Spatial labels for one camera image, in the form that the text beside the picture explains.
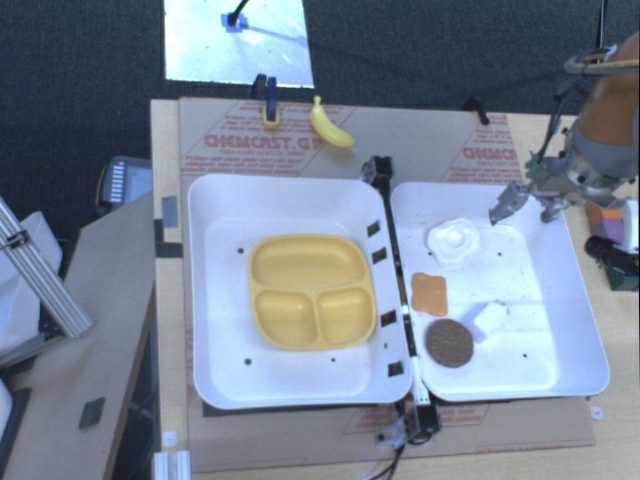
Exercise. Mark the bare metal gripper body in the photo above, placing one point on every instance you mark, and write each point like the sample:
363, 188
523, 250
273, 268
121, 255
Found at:
575, 180

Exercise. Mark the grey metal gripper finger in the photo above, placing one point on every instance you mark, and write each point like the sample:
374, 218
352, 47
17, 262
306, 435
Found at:
509, 202
550, 210

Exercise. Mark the orange cube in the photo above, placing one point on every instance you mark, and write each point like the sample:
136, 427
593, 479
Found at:
595, 213

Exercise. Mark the purple cube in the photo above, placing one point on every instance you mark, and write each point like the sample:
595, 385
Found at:
612, 229

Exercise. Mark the white toy fried egg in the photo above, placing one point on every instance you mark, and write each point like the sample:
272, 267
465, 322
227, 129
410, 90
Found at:
452, 242

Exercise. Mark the green cube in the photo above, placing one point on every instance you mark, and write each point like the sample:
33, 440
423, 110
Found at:
622, 280

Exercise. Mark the white plastic tray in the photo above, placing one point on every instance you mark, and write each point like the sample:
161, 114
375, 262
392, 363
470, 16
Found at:
530, 318
300, 378

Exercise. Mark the small white bottle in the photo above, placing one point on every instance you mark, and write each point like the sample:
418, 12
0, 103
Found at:
487, 318

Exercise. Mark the orange toy cheese slice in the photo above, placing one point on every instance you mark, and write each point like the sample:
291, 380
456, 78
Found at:
429, 294

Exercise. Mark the brown cardboard board red print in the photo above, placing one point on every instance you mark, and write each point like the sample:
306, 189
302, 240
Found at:
400, 138

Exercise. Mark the thin black and white rod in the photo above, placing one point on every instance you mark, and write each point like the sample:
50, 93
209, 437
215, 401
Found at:
400, 268

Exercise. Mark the brown round toy patty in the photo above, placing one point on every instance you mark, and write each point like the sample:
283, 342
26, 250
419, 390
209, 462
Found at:
449, 343

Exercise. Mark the yellow banana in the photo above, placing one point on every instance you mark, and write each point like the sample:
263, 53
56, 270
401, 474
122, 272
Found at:
327, 125

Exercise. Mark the yellow divided plate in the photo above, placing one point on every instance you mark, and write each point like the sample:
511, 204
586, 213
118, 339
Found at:
310, 288

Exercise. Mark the black cylinder on white bracket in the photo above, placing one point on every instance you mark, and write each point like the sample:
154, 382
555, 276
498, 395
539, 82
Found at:
602, 249

